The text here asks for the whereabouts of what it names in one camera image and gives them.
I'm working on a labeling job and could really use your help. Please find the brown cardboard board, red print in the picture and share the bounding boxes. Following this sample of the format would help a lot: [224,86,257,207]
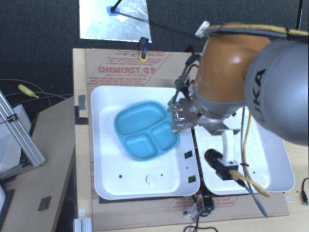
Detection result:
[85,48,290,232]

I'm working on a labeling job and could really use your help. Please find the white plastic tray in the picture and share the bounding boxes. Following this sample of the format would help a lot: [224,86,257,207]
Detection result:
[194,105,296,196]
[90,85,201,201]

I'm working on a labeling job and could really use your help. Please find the black cylinder on white bracket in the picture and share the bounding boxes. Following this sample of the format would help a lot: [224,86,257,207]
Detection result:
[204,129,241,181]

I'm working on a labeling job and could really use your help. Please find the thin black rod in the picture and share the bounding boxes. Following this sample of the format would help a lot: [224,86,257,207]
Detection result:
[191,129,206,196]

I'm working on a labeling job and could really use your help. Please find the blue divided plate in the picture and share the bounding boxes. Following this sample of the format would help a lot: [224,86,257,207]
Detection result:
[113,100,181,162]

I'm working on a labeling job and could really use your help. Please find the yellow banana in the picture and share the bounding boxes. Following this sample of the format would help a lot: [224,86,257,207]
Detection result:
[17,84,40,99]

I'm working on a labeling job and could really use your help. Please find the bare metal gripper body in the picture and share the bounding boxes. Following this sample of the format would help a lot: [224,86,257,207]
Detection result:
[174,97,242,136]

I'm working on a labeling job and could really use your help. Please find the black block with thin wires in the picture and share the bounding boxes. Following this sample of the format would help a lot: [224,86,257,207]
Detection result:
[198,194,215,215]

